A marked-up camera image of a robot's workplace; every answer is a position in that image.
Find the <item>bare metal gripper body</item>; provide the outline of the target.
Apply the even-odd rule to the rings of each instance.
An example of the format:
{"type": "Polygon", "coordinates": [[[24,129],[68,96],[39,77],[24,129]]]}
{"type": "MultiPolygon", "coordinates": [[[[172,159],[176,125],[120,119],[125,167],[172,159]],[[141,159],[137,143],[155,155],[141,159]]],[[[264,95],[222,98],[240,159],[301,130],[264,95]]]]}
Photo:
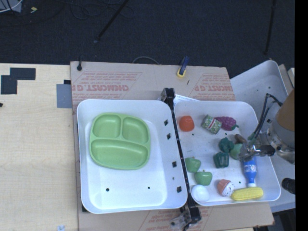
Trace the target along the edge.
{"type": "Polygon", "coordinates": [[[277,155],[290,164],[295,164],[295,149],[293,146],[284,142],[275,132],[262,133],[258,136],[260,145],[255,145],[262,152],[259,156],[277,155]]]}

